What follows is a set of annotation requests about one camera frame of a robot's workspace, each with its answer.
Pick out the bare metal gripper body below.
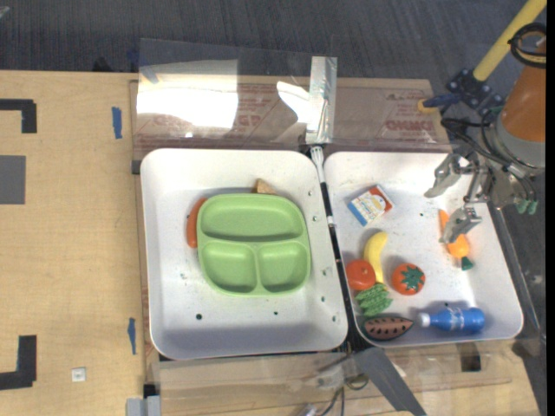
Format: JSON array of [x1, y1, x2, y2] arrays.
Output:
[[462, 150, 541, 211]]

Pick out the orange carrot, green stem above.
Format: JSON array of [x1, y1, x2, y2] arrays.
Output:
[[437, 209, 475, 272]]

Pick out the white plastic tray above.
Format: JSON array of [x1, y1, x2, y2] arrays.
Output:
[[139, 147, 349, 361], [323, 151, 525, 348]]

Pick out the red toy tomato, green top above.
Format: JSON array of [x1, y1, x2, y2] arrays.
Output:
[[391, 262, 427, 296]]

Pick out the white, blue and red carton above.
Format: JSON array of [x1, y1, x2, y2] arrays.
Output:
[[346, 184, 395, 227]]

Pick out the yellow banana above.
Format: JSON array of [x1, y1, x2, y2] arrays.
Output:
[[362, 231, 389, 285]]

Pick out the brown cardboard board, red print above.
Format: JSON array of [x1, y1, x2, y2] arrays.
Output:
[[129, 78, 513, 390]]

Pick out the blue bottle, white cap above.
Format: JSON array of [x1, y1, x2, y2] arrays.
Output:
[[417, 305, 486, 335]]

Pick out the orange toy fruit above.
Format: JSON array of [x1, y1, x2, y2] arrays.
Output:
[[345, 258, 377, 293]]

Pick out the green toy pea pods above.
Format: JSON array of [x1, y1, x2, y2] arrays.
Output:
[[354, 283, 395, 318]]

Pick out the toy watermelon slice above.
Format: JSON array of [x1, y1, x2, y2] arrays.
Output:
[[362, 315, 415, 343]]

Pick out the brown toy bread piece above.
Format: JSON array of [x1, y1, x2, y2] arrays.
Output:
[[251, 178, 279, 196]]

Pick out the green divided plate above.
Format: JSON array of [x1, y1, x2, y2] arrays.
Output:
[[196, 192, 312, 297]]

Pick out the orange toy sausage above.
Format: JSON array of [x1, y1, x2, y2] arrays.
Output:
[[186, 196, 209, 250]]

